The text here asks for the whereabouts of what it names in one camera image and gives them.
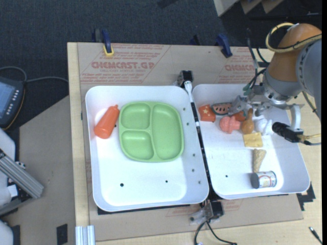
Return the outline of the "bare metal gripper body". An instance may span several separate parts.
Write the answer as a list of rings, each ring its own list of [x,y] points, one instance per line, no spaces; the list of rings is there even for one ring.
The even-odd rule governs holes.
[[[284,108],[291,97],[278,93],[270,85],[260,83],[251,88],[246,98],[256,108]]]

